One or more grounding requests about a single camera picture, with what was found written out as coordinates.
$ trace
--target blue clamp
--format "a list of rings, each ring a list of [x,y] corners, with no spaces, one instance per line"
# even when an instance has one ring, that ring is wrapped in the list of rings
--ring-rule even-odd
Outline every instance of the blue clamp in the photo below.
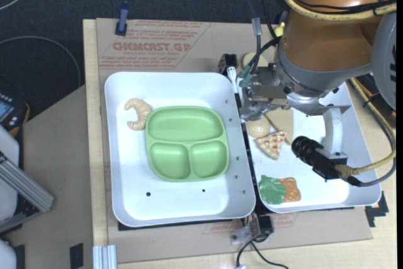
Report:
[[[116,24],[115,34],[119,36],[126,36],[127,20],[128,16],[128,2],[124,1],[120,5],[119,21]]]

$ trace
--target round beige toy food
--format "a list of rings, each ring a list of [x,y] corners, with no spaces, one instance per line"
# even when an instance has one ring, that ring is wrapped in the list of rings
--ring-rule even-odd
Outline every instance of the round beige toy food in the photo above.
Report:
[[[262,115],[262,117],[257,121],[246,122],[246,130],[248,135],[254,138],[262,138],[270,133],[270,123],[269,120]]]
[[[145,121],[152,111],[151,106],[141,99],[130,99],[125,104],[125,110],[134,108],[137,113],[137,121],[128,121],[127,125],[132,130],[143,130],[145,128]]]

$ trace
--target toy pizza slice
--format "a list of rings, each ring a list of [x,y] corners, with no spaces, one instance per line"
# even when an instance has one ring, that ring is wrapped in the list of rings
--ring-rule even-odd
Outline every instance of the toy pizza slice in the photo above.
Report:
[[[267,135],[266,137],[256,139],[259,148],[269,157],[278,159],[281,147],[285,140],[285,132],[279,131],[275,134]]]

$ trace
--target cardboard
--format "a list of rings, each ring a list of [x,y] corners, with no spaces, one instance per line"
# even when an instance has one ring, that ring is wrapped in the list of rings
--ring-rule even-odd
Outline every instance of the cardboard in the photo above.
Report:
[[[115,35],[115,19],[97,19],[99,91],[105,170],[108,242],[119,263],[236,252],[230,232],[240,220],[119,231],[111,206],[110,154],[103,88],[117,71],[216,71],[222,54],[253,52],[249,24],[129,20],[127,36]],[[265,32],[262,43],[269,33]],[[264,53],[270,61],[273,49]],[[357,241],[372,237],[363,207],[271,214],[275,232],[261,249]]]

